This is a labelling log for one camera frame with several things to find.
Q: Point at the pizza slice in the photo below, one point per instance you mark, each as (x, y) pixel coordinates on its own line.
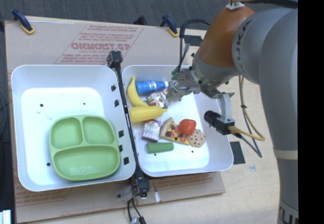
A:
(170, 134)

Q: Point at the blue bottle white cap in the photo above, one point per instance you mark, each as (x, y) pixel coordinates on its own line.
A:
(148, 87)

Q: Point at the brown chocolate chip biscuit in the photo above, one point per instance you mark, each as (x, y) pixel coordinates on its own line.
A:
(197, 139)

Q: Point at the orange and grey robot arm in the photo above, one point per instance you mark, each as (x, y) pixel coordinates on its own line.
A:
(268, 61)

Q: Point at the yellow banana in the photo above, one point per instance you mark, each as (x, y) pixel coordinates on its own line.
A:
(132, 94)

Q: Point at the green cylinder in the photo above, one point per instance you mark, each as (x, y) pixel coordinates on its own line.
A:
(159, 147)

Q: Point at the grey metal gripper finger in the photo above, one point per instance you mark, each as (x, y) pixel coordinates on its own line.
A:
(182, 94)
(170, 94)

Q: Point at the thin black and white rod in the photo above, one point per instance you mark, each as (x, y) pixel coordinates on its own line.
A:
(125, 111)

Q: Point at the red and white can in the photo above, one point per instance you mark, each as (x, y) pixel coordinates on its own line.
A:
(155, 99)

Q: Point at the red tomato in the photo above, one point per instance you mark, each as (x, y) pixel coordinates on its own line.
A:
(187, 126)

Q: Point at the green divided plate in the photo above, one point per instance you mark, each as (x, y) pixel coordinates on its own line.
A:
(84, 152)

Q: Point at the brown cardboard board red print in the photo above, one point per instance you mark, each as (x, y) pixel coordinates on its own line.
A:
(63, 41)

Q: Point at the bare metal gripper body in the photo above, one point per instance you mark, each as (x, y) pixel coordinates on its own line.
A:
(187, 79)

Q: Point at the yellow mustard bottle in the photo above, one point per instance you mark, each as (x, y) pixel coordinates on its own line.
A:
(144, 113)

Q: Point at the black cylinder on white bracket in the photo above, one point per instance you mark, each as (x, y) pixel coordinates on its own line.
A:
(220, 124)

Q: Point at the pink and white carton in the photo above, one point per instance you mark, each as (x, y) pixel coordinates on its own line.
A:
(151, 131)

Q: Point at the white plastic tray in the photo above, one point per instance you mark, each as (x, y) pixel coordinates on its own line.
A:
(187, 159)
(33, 127)

